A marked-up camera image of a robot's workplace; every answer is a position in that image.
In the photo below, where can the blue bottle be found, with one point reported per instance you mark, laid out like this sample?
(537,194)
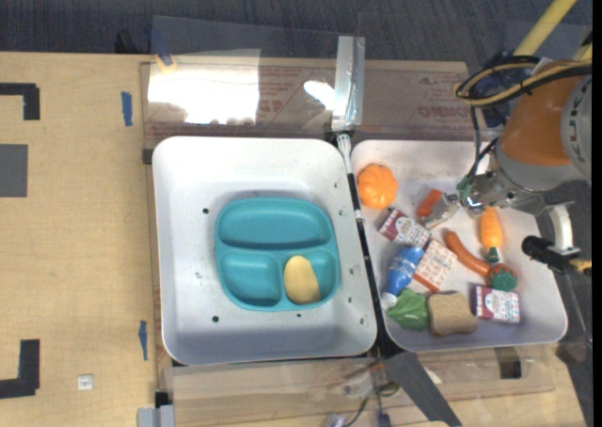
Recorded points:
(402,271)

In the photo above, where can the white and purple carton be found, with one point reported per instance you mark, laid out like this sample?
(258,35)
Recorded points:
(496,304)

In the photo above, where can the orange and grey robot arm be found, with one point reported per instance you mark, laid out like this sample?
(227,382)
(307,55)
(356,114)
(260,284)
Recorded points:
(536,129)

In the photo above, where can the orange sausage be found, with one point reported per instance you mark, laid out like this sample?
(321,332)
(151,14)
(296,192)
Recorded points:
(465,253)

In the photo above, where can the orange carrot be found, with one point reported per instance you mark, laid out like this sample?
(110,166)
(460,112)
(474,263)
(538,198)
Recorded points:
(490,230)

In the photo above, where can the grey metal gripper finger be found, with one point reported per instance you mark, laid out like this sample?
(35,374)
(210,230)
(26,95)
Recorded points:
(442,212)

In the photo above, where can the blue divided plate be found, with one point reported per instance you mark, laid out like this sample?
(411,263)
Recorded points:
(263,227)

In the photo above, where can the red-orange wedge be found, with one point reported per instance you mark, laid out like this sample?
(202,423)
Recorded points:
(428,203)

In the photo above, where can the thin black and white rod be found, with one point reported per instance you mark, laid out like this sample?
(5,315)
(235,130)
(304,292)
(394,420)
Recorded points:
(358,216)

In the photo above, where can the brown bread slice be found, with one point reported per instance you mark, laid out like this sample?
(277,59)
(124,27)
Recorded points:
(451,314)

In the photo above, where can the yellow potato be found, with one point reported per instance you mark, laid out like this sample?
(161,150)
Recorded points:
(302,280)

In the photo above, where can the white plastic tray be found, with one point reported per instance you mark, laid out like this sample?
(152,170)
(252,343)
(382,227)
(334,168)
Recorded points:
(188,227)
(531,312)

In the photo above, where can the white and orange carton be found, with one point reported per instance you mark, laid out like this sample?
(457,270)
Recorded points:
(437,265)

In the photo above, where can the black cylinder on white bracket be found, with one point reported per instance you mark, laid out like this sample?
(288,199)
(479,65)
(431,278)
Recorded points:
(550,253)

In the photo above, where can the white and red carton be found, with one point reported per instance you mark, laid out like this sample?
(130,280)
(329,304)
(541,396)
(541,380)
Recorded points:
(403,228)

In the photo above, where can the green lettuce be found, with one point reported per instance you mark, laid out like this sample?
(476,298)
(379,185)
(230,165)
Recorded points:
(410,311)

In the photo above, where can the red tomato with green top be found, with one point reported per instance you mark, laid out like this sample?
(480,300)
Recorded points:
(502,278)

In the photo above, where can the orange pumpkin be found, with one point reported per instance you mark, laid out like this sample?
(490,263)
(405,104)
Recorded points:
(377,186)

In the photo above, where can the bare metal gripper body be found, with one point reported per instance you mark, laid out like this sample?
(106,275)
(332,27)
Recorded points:
(494,192)

